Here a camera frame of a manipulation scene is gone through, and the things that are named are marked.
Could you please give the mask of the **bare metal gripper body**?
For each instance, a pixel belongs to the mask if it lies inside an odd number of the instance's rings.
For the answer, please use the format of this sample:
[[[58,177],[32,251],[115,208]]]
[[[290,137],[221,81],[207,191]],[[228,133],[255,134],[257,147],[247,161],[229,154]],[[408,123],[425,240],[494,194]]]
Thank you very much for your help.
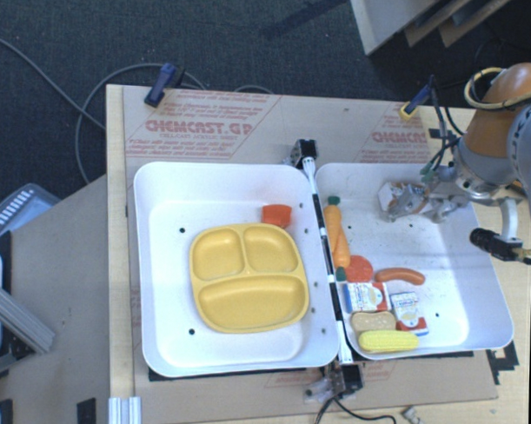
[[[426,199],[433,209],[458,209],[469,202],[496,204],[503,183],[488,182],[461,164],[450,163],[427,173]]]

